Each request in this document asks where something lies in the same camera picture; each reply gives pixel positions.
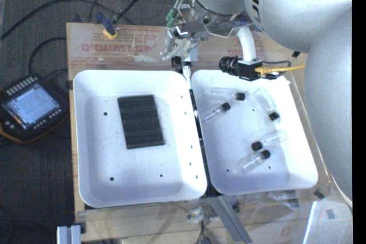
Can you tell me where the black cylinder on white bracket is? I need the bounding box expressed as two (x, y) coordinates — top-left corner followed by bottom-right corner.
(218, 26), (262, 82)

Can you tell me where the clear vial with black cap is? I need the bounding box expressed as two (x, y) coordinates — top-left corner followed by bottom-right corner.
(201, 102), (232, 123)
(202, 87), (246, 102)
(250, 129), (288, 152)
(252, 87), (281, 123)
(237, 149), (272, 175)

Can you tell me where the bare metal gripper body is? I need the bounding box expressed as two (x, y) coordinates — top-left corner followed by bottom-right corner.
(166, 4), (238, 41)

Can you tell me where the black ridged rectangular holder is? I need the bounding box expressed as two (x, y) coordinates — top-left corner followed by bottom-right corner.
(117, 94), (166, 150)

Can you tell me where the brown cardboard board red print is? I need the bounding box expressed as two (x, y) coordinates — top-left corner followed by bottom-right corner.
(66, 22), (334, 215)

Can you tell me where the white plastic tray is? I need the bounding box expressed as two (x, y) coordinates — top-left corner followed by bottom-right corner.
(73, 69), (208, 209)
(190, 69), (319, 197)

